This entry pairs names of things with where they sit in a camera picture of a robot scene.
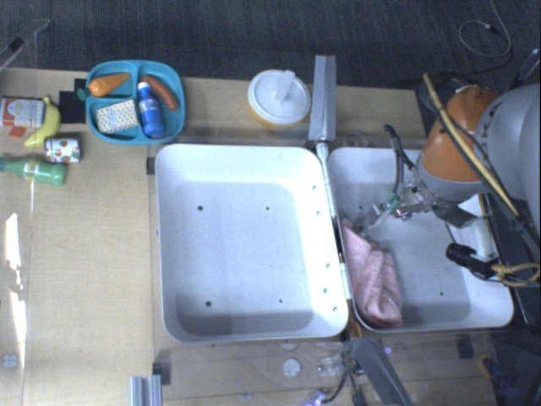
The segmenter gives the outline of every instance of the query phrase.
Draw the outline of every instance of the blue bottle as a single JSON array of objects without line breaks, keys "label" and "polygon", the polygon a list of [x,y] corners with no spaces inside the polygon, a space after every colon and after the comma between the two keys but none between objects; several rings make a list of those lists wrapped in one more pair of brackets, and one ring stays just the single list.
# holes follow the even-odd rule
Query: blue bottle
[{"label": "blue bottle", "polygon": [[150,85],[142,81],[137,84],[139,91],[139,116],[143,124],[143,132],[147,137],[160,139],[165,136],[163,122],[161,121],[160,104],[152,95]]}]

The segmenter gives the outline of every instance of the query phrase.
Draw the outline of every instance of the white lid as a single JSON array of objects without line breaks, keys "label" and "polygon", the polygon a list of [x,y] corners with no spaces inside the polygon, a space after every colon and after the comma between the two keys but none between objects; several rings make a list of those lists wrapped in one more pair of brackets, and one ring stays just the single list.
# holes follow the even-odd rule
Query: white lid
[{"label": "white lid", "polygon": [[301,363],[297,358],[288,358],[284,361],[284,375],[286,376],[296,376],[301,369]]},{"label": "white lid", "polygon": [[269,122],[299,122],[310,110],[306,85],[292,71],[272,69],[257,74],[248,88],[252,108]]}]

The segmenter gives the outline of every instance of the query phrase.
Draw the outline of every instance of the white sink basin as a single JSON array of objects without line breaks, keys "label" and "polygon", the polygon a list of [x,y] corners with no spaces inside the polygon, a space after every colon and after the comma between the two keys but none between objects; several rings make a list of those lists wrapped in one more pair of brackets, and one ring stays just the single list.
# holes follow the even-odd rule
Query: white sink basin
[{"label": "white sink basin", "polygon": [[319,160],[169,145],[156,158],[163,321],[184,343],[331,337],[347,302]]},{"label": "white sink basin", "polygon": [[[414,160],[419,152],[407,153]],[[395,156],[391,149],[340,148],[330,156],[329,173],[339,216],[355,221],[391,192]],[[367,235],[393,254],[401,285],[403,325],[385,332],[490,328],[511,320],[509,290],[447,260],[451,237],[431,212],[405,222],[387,217]]]}]

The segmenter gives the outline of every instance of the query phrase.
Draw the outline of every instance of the gray sink basin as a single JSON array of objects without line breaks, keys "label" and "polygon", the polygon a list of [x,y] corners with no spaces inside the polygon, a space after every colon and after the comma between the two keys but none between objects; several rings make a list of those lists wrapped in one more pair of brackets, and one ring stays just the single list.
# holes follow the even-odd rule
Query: gray sink basin
[{"label": "gray sink basin", "polygon": [[[407,152],[413,160],[419,154]],[[329,174],[339,216],[355,222],[391,192],[395,156],[391,149],[340,148],[329,158]],[[511,320],[509,290],[478,280],[447,260],[451,236],[431,212],[405,222],[387,217],[367,235],[394,256],[402,291],[403,325],[385,332],[470,330],[504,326]]]}]

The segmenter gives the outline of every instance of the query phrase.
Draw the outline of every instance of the blue plate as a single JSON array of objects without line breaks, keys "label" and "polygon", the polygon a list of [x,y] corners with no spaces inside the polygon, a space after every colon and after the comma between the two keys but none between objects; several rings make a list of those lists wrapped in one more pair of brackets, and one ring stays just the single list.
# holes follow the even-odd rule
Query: blue plate
[{"label": "blue plate", "polygon": [[[107,96],[101,98],[88,96],[85,99],[87,120],[94,134],[102,140],[122,145],[160,145],[174,140],[183,130],[186,120],[184,90],[177,72],[164,63],[147,60],[116,60],[100,63],[95,66],[88,75],[86,86],[88,87],[88,84],[94,78],[120,72],[128,72],[131,76]],[[166,135],[160,139],[147,137],[143,132],[140,122],[139,126],[125,129],[115,134],[103,134],[100,132],[97,127],[96,110],[117,102],[127,101],[128,99],[133,99],[137,105],[139,102],[137,84],[144,75],[151,75],[157,78],[169,88],[178,100],[178,108],[175,111],[171,111],[166,107],[159,95],[155,95],[155,98],[160,103],[161,119],[165,126]]]}]

